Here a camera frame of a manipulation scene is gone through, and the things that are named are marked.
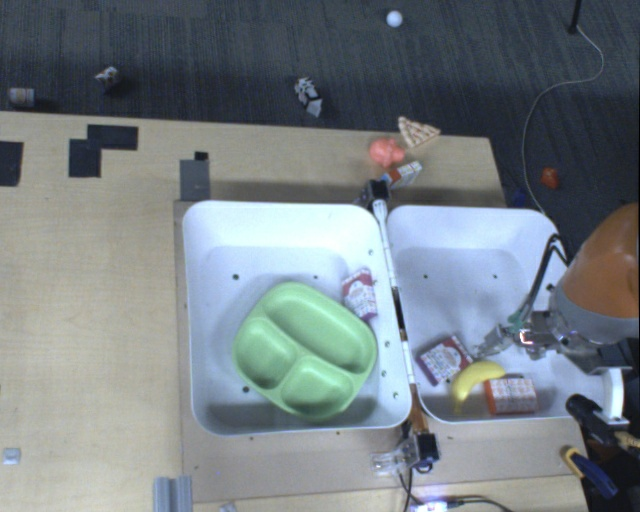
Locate orange carton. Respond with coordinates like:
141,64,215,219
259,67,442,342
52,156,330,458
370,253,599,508
483,377,539,416

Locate pizza slice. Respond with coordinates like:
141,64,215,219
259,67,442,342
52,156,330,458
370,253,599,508
397,115,442,149

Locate white plastic tray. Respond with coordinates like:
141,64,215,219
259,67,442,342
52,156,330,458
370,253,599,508
386,204,582,424
181,199,414,438

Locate green divided plate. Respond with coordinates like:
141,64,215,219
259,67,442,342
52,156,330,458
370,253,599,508
231,281,379,422

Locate pink lumpy toy food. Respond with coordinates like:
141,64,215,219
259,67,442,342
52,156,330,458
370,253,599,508
369,137,405,168

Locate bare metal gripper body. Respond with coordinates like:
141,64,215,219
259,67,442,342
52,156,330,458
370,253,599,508
519,309,604,375

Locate purple and white carton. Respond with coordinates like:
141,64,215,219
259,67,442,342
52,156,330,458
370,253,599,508
416,334,474,387

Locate black cylinder on white bracket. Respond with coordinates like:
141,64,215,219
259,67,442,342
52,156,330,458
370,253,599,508
565,366,632,447

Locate small brown and white packet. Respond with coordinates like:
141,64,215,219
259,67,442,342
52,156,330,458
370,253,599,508
94,65,120,91

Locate yellow banana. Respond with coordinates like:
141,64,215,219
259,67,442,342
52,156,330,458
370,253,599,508
450,360,508,416

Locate red and white small carton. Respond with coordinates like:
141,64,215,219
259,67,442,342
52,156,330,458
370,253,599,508
384,160,424,191

